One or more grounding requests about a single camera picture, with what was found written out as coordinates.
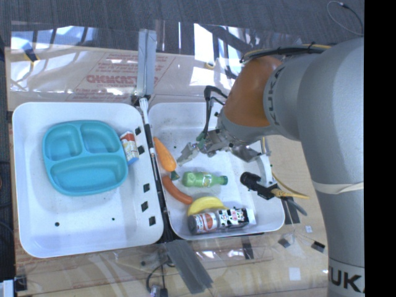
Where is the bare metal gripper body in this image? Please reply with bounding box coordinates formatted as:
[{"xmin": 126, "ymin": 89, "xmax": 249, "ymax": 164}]
[{"xmin": 196, "ymin": 128, "xmax": 267, "ymax": 163}]

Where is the orange carrot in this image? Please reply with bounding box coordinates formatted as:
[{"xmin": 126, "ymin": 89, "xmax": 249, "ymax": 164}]
[{"xmin": 152, "ymin": 136, "xmax": 181, "ymax": 181}]

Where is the green plastic bottle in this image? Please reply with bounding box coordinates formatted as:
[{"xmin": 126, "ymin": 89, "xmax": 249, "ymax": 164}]
[{"xmin": 181, "ymin": 171, "xmax": 229, "ymax": 189}]

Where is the white plastic tray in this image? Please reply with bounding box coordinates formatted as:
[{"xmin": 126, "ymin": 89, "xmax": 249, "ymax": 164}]
[
  {"xmin": 11, "ymin": 101, "xmax": 165, "ymax": 259},
  {"xmin": 147, "ymin": 101, "xmax": 286, "ymax": 241}
]

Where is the orange sausage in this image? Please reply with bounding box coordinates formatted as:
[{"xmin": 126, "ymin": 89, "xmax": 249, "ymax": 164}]
[{"xmin": 161, "ymin": 174, "xmax": 194, "ymax": 205}]

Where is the yellow banana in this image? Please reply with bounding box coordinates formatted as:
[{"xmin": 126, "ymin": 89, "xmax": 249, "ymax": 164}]
[{"xmin": 186, "ymin": 196, "xmax": 230, "ymax": 217}]

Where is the white and orange carton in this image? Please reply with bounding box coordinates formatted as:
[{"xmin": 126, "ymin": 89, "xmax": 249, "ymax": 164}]
[{"xmin": 119, "ymin": 131, "xmax": 140, "ymax": 166}]

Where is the red and white can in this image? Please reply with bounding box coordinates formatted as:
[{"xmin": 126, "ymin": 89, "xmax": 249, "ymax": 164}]
[{"xmin": 187, "ymin": 212, "xmax": 221, "ymax": 236}]

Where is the blue divided plate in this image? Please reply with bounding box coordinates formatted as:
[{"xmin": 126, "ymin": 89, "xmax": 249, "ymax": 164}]
[{"xmin": 41, "ymin": 119, "xmax": 129, "ymax": 197}]

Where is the brown cardboard board red print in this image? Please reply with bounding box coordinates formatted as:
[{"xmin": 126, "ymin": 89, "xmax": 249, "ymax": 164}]
[{"xmin": 4, "ymin": 45, "xmax": 329, "ymax": 297}]

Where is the black cylinder on white bracket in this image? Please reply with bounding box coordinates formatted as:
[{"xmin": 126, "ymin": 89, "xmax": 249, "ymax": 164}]
[{"xmin": 240, "ymin": 153, "xmax": 279, "ymax": 201}]

